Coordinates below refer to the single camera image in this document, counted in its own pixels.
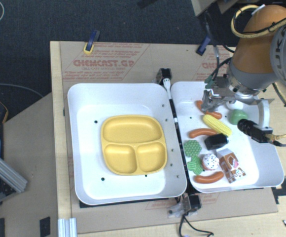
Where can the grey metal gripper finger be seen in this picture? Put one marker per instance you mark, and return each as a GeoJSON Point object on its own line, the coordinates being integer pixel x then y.
{"type": "Point", "coordinates": [206, 102]}
{"type": "Point", "coordinates": [220, 98]}

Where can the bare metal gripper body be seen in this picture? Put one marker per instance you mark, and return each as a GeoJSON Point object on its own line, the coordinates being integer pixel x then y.
{"type": "Point", "coordinates": [223, 85]}

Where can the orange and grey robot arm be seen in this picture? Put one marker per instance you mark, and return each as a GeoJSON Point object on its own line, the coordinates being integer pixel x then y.
{"type": "Point", "coordinates": [252, 53]}

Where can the orange toy sausage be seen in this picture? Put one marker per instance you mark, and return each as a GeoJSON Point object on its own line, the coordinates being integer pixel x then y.
{"type": "Point", "coordinates": [208, 178]}
{"type": "Point", "coordinates": [215, 115]}
{"type": "Point", "coordinates": [202, 133]}

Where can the green toy pepper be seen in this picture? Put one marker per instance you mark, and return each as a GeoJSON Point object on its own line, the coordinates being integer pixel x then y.
{"type": "Point", "coordinates": [238, 116]}

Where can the yellow toy corn cob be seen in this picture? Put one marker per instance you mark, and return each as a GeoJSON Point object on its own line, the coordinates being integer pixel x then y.
{"type": "Point", "coordinates": [218, 125]}

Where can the thin black and white rod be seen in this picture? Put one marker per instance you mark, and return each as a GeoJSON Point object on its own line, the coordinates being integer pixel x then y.
{"type": "Point", "coordinates": [176, 122]}

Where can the black rounded block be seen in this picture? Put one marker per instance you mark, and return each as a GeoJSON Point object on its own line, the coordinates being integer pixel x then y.
{"type": "Point", "coordinates": [215, 141]}

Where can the green hexagon patterned toy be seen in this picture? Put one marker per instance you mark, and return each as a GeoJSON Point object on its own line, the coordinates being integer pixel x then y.
{"type": "Point", "coordinates": [192, 147]}

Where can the white pink toy cupcake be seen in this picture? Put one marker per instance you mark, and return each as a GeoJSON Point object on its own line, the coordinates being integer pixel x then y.
{"type": "Point", "coordinates": [210, 162]}

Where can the green leafy toy vegetable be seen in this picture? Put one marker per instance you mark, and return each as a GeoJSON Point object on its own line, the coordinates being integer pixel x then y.
{"type": "Point", "coordinates": [195, 165]}

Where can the brown and white carton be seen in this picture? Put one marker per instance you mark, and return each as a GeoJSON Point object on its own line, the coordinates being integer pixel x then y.
{"type": "Point", "coordinates": [230, 164]}

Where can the white plastic tray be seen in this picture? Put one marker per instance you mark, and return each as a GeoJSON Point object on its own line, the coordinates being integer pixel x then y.
{"type": "Point", "coordinates": [256, 157]}
{"type": "Point", "coordinates": [88, 132]}

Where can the yellow divided plate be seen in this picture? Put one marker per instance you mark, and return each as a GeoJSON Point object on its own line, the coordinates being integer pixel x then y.
{"type": "Point", "coordinates": [133, 132]}

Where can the brown cardboard board red print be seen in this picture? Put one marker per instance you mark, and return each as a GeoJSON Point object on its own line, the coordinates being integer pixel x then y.
{"type": "Point", "coordinates": [123, 65]}

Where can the black cylinder on white bracket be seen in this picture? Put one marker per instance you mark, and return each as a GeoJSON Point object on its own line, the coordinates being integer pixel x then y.
{"type": "Point", "coordinates": [252, 130]}

